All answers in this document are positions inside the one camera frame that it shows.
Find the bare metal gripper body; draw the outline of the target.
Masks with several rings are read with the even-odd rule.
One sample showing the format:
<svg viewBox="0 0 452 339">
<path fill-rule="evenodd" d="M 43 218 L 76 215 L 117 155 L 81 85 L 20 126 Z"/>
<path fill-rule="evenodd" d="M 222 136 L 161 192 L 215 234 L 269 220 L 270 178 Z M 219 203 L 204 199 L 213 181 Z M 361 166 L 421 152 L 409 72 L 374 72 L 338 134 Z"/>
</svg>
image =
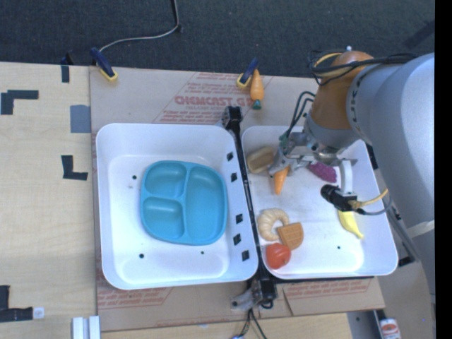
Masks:
<svg viewBox="0 0 452 339">
<path fill-rule="evenodd" d="M 278 149 L 285 155 L 285 167 L 290 158 L 302 158 L 306 165 L 314 161 L 330 167 L 337 167 L 340 155 L 357 140 L 352 131 L 312 131 L 292 132 L 280 142 Z"/>
</svg>

